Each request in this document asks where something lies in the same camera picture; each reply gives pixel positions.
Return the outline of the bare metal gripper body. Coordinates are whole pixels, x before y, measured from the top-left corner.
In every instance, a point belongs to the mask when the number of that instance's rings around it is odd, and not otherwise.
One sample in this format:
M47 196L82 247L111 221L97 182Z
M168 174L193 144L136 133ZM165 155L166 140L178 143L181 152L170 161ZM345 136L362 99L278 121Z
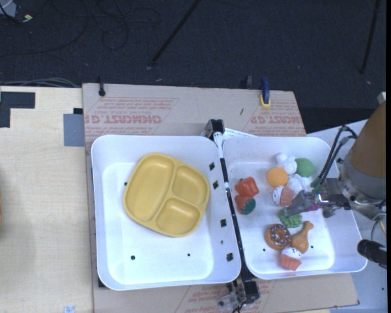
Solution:
M327 179L320 191L323 216L330 218L338 209L353 210L372 221L383 220L386 212L386 181L370 177L355 181L346 177Z

